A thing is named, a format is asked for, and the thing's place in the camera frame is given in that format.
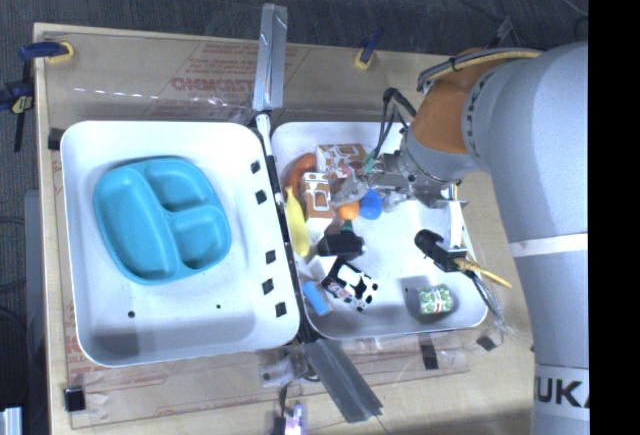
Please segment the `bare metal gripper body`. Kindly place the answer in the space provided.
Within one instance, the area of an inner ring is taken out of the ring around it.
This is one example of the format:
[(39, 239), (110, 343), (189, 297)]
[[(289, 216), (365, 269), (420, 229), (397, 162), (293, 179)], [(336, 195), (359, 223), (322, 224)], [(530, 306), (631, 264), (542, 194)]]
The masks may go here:
[(370, 188), (384, 201), (391, 191), (402, 193), (406, 201), (418, 201), (427, 208), (438, 207), (450, 198), (453, 186), (462, 179), (441, 179), (423, 170), (407, 151), (384, 153), (369, 173)]

